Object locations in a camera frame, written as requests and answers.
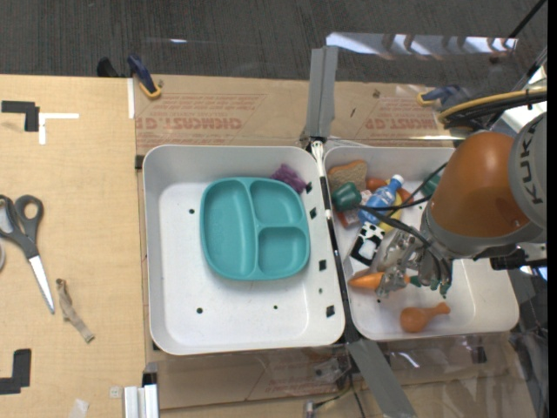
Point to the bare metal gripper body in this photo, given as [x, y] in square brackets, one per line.
[413, 255]

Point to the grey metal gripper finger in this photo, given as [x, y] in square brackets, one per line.
[387, 289]
[398, 272]

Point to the orange carrot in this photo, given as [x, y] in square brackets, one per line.
[363, 281]

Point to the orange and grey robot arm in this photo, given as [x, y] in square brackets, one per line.
[474, 194]

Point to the yellow banana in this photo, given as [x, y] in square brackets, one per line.
[388, 225]

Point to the orange chicken drumstick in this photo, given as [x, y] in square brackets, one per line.
[415, 319]

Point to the black and white carton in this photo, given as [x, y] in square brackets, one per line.
[367, 242]

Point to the blue bottle white cap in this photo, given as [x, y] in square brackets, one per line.
[380, 198]

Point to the teal green can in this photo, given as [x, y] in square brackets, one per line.
[431, 184]

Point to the red and white packet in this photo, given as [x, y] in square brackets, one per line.
[348, 219]

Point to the white plastic tray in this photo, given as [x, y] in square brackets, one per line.
[243, 316]
[474, 303]

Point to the orange sausage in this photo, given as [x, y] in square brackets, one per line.
[375, 184]

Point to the brown bread slice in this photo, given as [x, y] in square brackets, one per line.
[348, 173]

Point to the purple grapes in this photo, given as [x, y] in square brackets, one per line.
[288, 177]

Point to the teal divided plate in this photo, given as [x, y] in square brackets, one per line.
[230, 229]

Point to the brown cardboard board red print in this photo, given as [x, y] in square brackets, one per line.
[217, 120]

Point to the beige crumpled strip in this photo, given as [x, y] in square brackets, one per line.
[69, 309]

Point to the black cylinder on white bracket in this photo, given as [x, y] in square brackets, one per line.
[507, 260]

